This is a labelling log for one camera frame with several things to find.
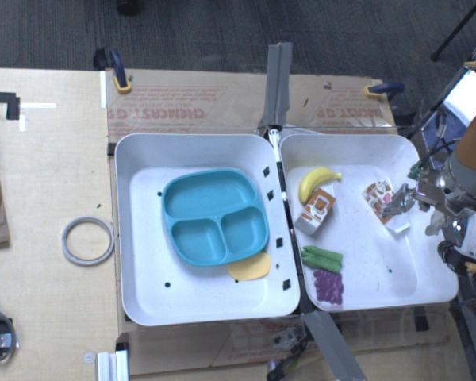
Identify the white plastic tray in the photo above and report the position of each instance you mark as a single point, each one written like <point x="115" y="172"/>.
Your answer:
<point x="206" y="300"/>
<point x="373" y="268"/>

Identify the purple grapes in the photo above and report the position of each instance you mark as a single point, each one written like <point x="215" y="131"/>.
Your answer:
<point x="328" y="288"/>

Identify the black round object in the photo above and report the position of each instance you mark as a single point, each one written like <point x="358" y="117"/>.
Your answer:
<point x="127" y="3"/>

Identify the brown cardboard board, red print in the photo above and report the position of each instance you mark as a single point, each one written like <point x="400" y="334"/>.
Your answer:
<point x="230" y="101"/>

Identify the black cylinder on white bracket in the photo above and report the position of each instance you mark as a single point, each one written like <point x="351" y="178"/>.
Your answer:
<point x="450" y="252"/>

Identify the yellow banana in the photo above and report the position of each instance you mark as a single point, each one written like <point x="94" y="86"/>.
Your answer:
<point x="311" y="179"/>

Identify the white tape roll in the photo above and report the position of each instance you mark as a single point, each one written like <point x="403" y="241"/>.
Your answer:
<point x="65" y="240"/>

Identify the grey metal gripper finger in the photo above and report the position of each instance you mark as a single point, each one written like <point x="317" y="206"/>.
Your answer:
<point x="394" y="208"/>
<point x="405" y="192"/>

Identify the yellow flat round biscuit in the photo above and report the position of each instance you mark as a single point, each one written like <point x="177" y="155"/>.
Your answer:
<point x="252" y="269"/>

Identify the green pea pods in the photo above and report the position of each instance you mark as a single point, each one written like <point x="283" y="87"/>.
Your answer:
<point x="323" y="258"/>

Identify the blue divided plate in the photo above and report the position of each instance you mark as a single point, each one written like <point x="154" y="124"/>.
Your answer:
<point x="210" y="205"/>

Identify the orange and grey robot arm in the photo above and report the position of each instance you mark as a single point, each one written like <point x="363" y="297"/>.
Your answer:
<point x="469" y="153"/>

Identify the orange and white carton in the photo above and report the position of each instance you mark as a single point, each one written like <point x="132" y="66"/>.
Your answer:
<point x="315" y="212"/>

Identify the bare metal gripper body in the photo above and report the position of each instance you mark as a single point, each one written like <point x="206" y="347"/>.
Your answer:
<point x="434" y="195"/>

